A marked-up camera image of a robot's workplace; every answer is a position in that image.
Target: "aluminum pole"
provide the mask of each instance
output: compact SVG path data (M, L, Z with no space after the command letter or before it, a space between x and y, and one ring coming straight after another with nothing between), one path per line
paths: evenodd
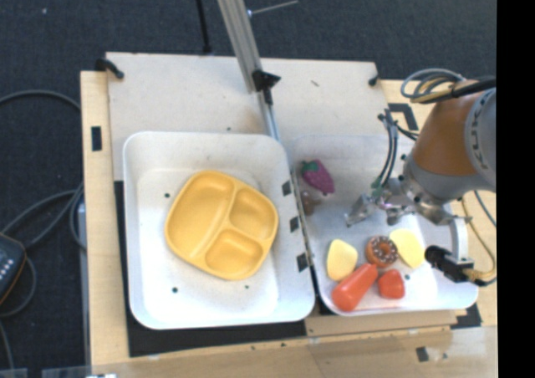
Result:
M262 71L262 64L245 3L243 0L217 0L217 3L221 9L223 21L227 27L227 33L240 65L247 90L249 92L257 92L257 86L254 83L252 74L258 70ZM266 103L262 94L259 94L259 104L267 133L276 140L280 140L273 108Z

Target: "toy food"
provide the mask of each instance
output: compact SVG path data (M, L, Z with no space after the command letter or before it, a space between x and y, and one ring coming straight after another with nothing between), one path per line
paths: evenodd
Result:
M390 240L398 248L403 261L411 268L418 268L425 260L425 249L416 235L409 229L395 229Z
M333 289L331 298L342 311L353 311L377 279L377 265L365 263L355 269Z
M324 195L334 193L334 182L320 160L303 161L301 177Z
M399 257L394 242L382 235L372 237L366 244L366 258L379 268L386 268Z
M334 281L340 281L354 271L358 260L356 248L343 240L335 239L330 243L327 253L327 275Z
M377 280L379 293L383 298L401 299L405 296L405 282L397 269L389 269Z

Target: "black mount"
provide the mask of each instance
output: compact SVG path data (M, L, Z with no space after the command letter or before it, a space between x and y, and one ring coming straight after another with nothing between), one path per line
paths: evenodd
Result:
M257 91L262 91L264 94L264 101L268 105L273 105L273 97L271 95L271 88L281 80L280 76L266 73L260 69L252 72L252 81Z
M108 59L97 59L94 62L94 69L98 72L105 72L106 70L109 70L117 79L123 79L125 77L125 74L117 69L117 66L115 66L115 64Z

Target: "metal rod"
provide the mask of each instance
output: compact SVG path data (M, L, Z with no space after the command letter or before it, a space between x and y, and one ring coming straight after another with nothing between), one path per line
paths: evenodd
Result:
M270 7L255 9L254 11L249 9L247 10L247 15L249 17L252 17L253 15L257 15L259 13L267 13L269 11L274 11L275 9L281 9L281 8L289 7L291 5L297 5L298 3L299 3L299 0L292 0L290 2L279 3L278 5L272 5Z
M273 107L266 103L263 92L260 94L257 92L252 77L255 71L262 70L262 64L245 3L243 0L217 0L217 3L221 9L223 21L227 27L227 33L240 65L247 90L258 94L267 133L274 139L280 140Z
M197 6L197 12L199 14L199 22L201 24L202 40L204 41L203 52L206 54L211 53L210 39L208 38L208 28L206 26L206 18L204 15L204 7L202 6L202 0L195 0Z

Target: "gray carpet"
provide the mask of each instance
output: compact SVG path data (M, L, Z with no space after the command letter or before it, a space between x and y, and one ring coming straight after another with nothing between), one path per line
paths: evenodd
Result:
M254 10L292 0L245 0ZM216 0L203 0L210 44L232 55ZM496 74L497 0L299 0L258 14L261 56L374 61L380 77L402 79L428 67L467 77ZM199 54L195 0L0 0L0 100L48 89L79 101L79 72L107 51ZM82 176L77 111L53 98L25 97L0 107L0 227L26 207L74 189ZM27 241L66 201L33 214L8 235ZM37 291L20 314L2 320L17 367L29 376L84 363L79 248L67 219L29 256ZM31 287L28 272L7 302ZM10 305L0 308L6 311ZM0 370L8 357L0 340Z

